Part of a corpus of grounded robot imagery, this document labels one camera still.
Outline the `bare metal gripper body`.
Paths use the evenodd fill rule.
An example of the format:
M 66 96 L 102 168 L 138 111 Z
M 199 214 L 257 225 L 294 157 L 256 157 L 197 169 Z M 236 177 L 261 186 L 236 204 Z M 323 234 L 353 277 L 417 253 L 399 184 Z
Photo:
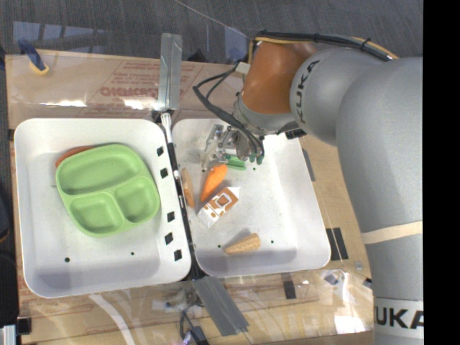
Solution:
M 242 161 L 247 161 L 252 154 L 253 146 L 248 137 L 237 129 L 231 130 L 229 153 Z

